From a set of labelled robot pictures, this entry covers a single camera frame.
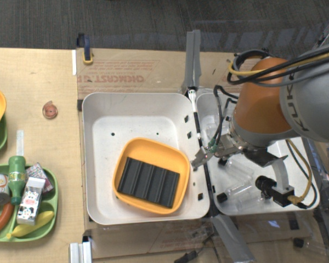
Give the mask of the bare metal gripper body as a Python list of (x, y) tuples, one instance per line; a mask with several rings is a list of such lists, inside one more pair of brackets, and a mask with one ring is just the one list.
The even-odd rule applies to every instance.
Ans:
[(218, 137), (213, 137), (207, 146), (207, 151), (217, 158), (229, 159), (231, 156), (241, 153), (249, 148), (249, 144), (239, 136), (232, 134), (224, 134)]

